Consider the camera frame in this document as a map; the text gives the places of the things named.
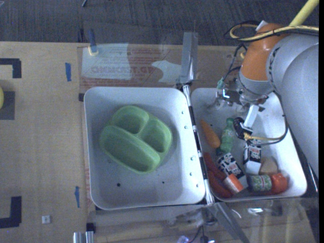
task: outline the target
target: orange carrot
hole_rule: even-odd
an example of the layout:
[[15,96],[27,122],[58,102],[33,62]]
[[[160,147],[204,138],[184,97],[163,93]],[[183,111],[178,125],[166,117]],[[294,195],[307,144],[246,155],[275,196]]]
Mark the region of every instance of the orange carrot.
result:
[[214,176],[219,180],[223,181],[226,178],[226,174],[220,171],[217,166],[214,164],[211,155],[208,152],[204,153],[204,160],[208,171],[213,172]]
[[232,197],[232,193],[228,189],[226,189],[219,180],[217,180],[213,172],[207,171],[207,175],[209,184],[211,185],[211,188],[217,195],[219,195],[222,198]]
[[203,119],[200,120],[202,130],[204,131],[205,138],[207,139],[208,145],[212,148],[219,148],[221,141],[217,134],[213,131],[212,127],[205,122]]

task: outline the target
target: green bowl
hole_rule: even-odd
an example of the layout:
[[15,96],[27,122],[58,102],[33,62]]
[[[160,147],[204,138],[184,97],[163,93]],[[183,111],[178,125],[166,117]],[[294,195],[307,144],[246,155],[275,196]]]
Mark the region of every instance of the green bowl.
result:
[[120,108],[100,134],[100,147],[117,163],[138,173],[156,170],[172,144],[161,120],[133,105]]

